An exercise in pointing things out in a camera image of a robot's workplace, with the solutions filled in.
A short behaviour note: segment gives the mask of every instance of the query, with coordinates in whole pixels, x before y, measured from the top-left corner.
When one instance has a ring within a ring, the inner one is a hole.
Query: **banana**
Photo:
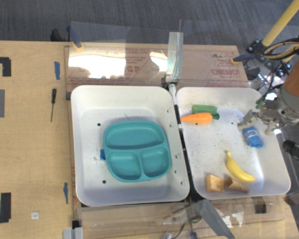
[[[244,182],[252,182],[256,179],[254,176],[252,176],[249,173],[246,173],[238,166],[236,161],[231,157],[230,152],[227,152],[226,154],[228,156],[227,168],[231,172],[232,175],[234,175],[237,179],[244,181]]]

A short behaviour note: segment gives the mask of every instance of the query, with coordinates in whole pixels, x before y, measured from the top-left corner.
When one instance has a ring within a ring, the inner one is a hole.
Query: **wooden surface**
[[[11,192],[12,199],[11,219],[0,224],[0,239],[60,239],[62,230],[71,227],[73,198],[64,70],[64,48],[68,45],[0,41],[0,56],[9,57],[12,67],[12,76],[2,77],[0,65],[0,89],[5,90],[5,116],[0,118],[0,194]],[[55,77],[54,61],[60,63],[60,80]],[[57,88],[57,97],[50,122],[53,88]],[[68,204],[64,183],[68,184]],[[278,207],[279,219],[234,225],[233,234],[237,238],[299,238],[290,207],[281,199]],[[38,220],[31,219],[33,211],[40,211]],[[197,227],[197,232],[201,238],[224,238],[214,237],[209,228]],[[161,234],[125,238],[159,239]]]

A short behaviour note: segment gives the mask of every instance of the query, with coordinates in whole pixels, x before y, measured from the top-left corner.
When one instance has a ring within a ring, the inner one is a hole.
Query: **black corner marking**
[[[1,193],[0,223],[9,222],[11,219],[11,193]]]
[[[0,57],[0,64],[2,64],[2,76],[11,77],[11,59]]]

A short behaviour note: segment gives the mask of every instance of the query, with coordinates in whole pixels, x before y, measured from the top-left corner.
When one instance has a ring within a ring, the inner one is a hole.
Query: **carrot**
[[[210,113],[191,114],[180,118],[181,121],[193,123],[210,123],[212,119],[213,115]]]

